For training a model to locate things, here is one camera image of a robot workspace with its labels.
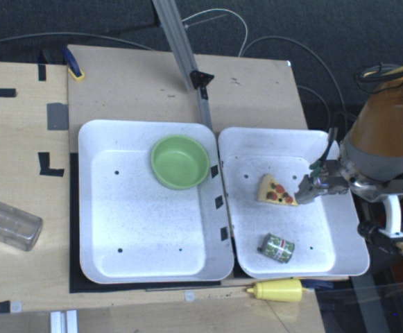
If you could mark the brown cardboard board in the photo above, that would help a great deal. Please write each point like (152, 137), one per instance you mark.
(135, 89)

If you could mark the green bowl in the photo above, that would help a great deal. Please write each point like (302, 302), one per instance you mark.
(180, 163)

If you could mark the black cylinder on white bracket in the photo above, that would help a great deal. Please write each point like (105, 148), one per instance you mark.
(392, 217)

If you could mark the toy pizza slice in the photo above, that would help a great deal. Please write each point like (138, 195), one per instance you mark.
(272, 191)

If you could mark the white plastic tray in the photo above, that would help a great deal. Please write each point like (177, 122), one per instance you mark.
(291, 227)
(145, 217)

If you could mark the yellow squeeze bottle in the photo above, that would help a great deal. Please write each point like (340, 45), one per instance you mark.
(281, 290)

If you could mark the green and white can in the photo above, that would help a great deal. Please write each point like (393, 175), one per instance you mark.
(277, 248)

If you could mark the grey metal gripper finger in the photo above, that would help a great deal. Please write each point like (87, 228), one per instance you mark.
(304, 196)
(307, 182)

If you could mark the clear plastic bottle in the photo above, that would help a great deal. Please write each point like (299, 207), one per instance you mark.
(7, 222)

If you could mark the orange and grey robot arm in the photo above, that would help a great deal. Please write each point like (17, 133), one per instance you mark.
(381, 130)

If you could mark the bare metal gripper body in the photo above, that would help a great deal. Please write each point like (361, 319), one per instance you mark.
(333, 179)

